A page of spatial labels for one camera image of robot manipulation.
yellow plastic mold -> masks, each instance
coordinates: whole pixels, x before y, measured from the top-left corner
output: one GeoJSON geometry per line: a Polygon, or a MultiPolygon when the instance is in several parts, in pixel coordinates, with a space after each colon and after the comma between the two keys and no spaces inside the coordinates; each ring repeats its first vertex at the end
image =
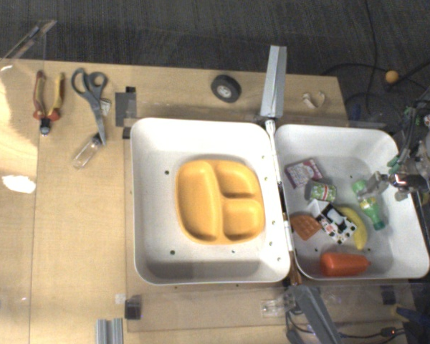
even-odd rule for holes
{"type": "Polygon", "coordinates": [[[202,244],[233,244],[264,228],[258,178],[244,164],[203,159],[183,164],[176,177],[176,206],[185,235],[202,244]]]}

red-handled pliers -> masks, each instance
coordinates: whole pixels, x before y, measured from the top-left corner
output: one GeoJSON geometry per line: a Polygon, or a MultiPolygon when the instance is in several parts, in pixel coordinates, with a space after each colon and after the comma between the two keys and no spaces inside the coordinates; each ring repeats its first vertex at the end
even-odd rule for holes
{"type": "Polygon", "coordinates": [[[65,76],[63,73],[61,73],[57,78],[56,98],[54,99],[54,103],[52,104],[51,110],[49,110],[48,114],[46,114],[46,112],[44,111],[44,104],[42,100],[45,80],[46,77],[44,76],[43,71],[39,70],[37,73],[34,88],[34,118],[40,121],[40,133],[44,136],[49,134],[51,121],[57,121],[60,119],[59,109],[62,107],[62,103],[64,100],[65,76]]]}

cable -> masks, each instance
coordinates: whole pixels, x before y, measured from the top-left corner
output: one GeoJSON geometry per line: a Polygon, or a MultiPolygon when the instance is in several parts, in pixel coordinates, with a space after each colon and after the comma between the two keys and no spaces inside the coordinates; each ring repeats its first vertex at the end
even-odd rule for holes
{"type": "MultiPolygon", "coordinates": [[[[291,331],[293,328],[293,329],[300,331],[301,333],[315,335],[315,333],[311,330],[306,330],[306,329],[300,328],[298,326],[298,324],[295,323],[295,321],[293,321],[292,313],[290,311],[287,312],[286,323],[287,323],[287,330],[288,331],[291,331]]],[[[382,343],[377,343],[377,344],[388,343],[389,341],[393,340],[397,336],[403,335],[404,333],[405,332],[404,332],[403,328],[395,328],[393,326],[387,327],[387,328],[382,328],[381,331],[379,331],[378,333],[374,333],[374,334],[370,334],[370,335],[348,335],[345,333],[338,332],[339,336],[342,339],[372,339],[372,338],[376,338],[378,336],[383,336],[385,338],[388,338],[387,340],[383,341],[382,343]]]]}
{"type": "Polygon", "coordinates": [[[306,333],[306,334],[315,334],[313,331],[310,330],[305,330],[300,328],[295,321],[293,321],[292,319],[292,313],[290,311],[287,312],[287,329],[288,331],[291,331],[291,327],[290,327],[290,323],[292,324],[293,328],[300,331],[301,333],[306,333]]]}
{"type": "Polygon", "coordinates": [[[430,111],[430,102],[427,101],[421,101],[420,103],[425,103],[426,105],[424,107],[420,107],[418,108],[418,112],[423,112],[423,111],[430,111]]]}
{"type": "Polygon", "coordinates": [[[376,343],[376,344],[386,344],[386,343],[389,343],[389,342],[391,342],[392,340],[395,340],[398,336],[405,335],[405,334],[406,334],[406,333],[403,331],[403,332],[401,332],[401,333],[398,333],[398,334],[392,335],[389,339],[384,340],[384,341],[381,341],[380,343],[376,343]]]}
{"type": "MultiPolygon", "coordinates": [[[[361,62],[343,62],[342,64],[336,64],[333,65],[332,67],[329,67],[328,69],[326,69],[325,71],[321,72],[320,75],[325,76],[328,75],[329,73],[331,73],[332,71],[344,68],[344,67],[367,67],[370,69],[375,69],[381,72],[387,72],[387,69],[384,69],[383,67],[378,67],[378,66],[374,66],[374,65],[369,65],[369,64],[363,64],[361,62]]],[[[423,90],[427,90],[425,85],[422,85],[421,83],[407,77],[405,78],[408,82],[410,82],[411,84],[416,85],[417,87],[423,89],[423,90]]]]}
{"type": "Polygon", "coordinates": [[[399,152],[398,160],[396,162],[397,165],[401,166],[405,161],[406,157],[409,155],[409,147],[411,145],[411,141],[414,134],[414,128],[415,128],[414,121],[416,120],[416,115],[417,115],[417,109],[412,108],[410,113],[408,114],[409,116],[408,130],[406,133],[406,139],[404,141],[404,144],[401,147],[401,150],[399,152]]]}
{"type": "MultiPolygon", "coordinates": [[[[370,22],[370,28],[371,28],[371,36],[373,38],[373,49],[374,49],[374,64],[373,66],[376,67],[378,65],[378,42],[376,39],[376,33],[374,31],[374,25],[373,25],[373,18],[371,16],[370,7],[368,4],[368,0],[365,0],[365,8],[366,8],[366,14],[368,15],[368,20],[370,22]]],[[[371,115],[371,111],[368,109],[368,96],[369,92],[371,91],[371,87],[373,86],[373,80],[374,80],[374,74],[376,73],[376,69],[371,70],[370,79],[368,82],[368,88],[366,89],[366,96],[365,96],[365,105],[366,105],[366,112],[371,115]]]]}
{"type": "Polygon", "coordinates": [[[418,65],[417,67],[413,68],[412,70],[409,70],[405,75],[401,76],[396,82],[394,82],[392,84],[388,84],[387,87],[386,87],[386,90],[387,91],[391,90],[398,83],[401,83],[404,80],[409,79],[410,76],[416,74],[418,71],[422,70],[423,68],[425,68],[425,67],[427,67],[429,65],[430,65],[430,59],[428,59],[427,61],[425,61],[422,64],[418,65]]]}
{"type": "MultiPolygon", "coordinates": [[[[344,101],[344,104],[346,105],[347,103],[349,103],[351,100],[354,100],[354,99],[356,99],[357,97],[360,97],[360,96],[362,96],[362,95],[365,95],[366,94],[366,92],[358,92],[358,93],[356,93],[356,94],[354,94],[354,95],[351,95],[350,97],[348,97],[345,101],[344,101]]],[[[370,96],[373,96],[373,97],[377,97],[377,98],[379,98],[379,99],[383,99],[380,95],[377,95],[377,94],[375,94],[375,93],[369,93],[369,95],[370,96]]],[[[394,107],[392,108],[392,110],[395,112],[395,114],[398,116],[398,119],[399,120],[403,120],[403,116],[400,114],[400,112],[397,110],[397,109],[395,109],[394,107]]]]}

white tray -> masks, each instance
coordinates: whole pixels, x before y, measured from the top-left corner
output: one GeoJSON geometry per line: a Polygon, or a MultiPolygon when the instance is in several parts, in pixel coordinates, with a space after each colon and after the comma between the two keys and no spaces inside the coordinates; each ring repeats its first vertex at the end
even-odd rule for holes
{"type": "Polygon", "coordinates": [[[251,123],[145,118],[131,130],[135,268],[147,282],[179,285],[277,282],[290,269],[271,147],[251,123]],[[257,175],[266,224],[255,239],[207,245],[191,241],[176,215],[175,177],[200,158],[239,161],[257,175]]]}
{"type": "Polygon", "coordinates": [[[315,280],[364,280],[413,279],[427,274],[429,255],[411,197],[396,201],[396,189],[389,186],[378,198],[387,226],[375,231],[371,220],[358,207],[351,189],[353,182],[367,179],[375,171],[388,172],[386,164],[398,152],[388,134],[371,129],[283,125],[275,138],[289,214],[303,212],[308,201],[304,198],[304,188],[293,189],[284,167],[313,158],[324,177],[327,176],[324,180],[338,188],[334,204],[356,210],[368,229],[368,243],[361,252],[355,248],[353,239],[339,246],[324,231],[307,241],[294,233],[297,264],[305,275],[315,280]],[[326,251],[362,253],[371,261],[371,266],[358,276],[330,279],[320,273],[320,255],[326,251]]]}

green bottle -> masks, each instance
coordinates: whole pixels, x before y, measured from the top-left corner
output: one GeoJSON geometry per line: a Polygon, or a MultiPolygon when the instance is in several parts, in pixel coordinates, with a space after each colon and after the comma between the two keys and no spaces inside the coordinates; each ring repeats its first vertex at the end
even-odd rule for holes
{"type": "Polygon", "coordinates": [[[361,210],[367,216],[370,217],[373,222],[374,229],[379,231],[386,227],[384,222],[379,216],[379,204],[374,196],[363,195],[363,190],[366,189],[366,181],[359,180],[352,185],[352,190],[357,195],[358,203],[360,204],[361,210]]]}

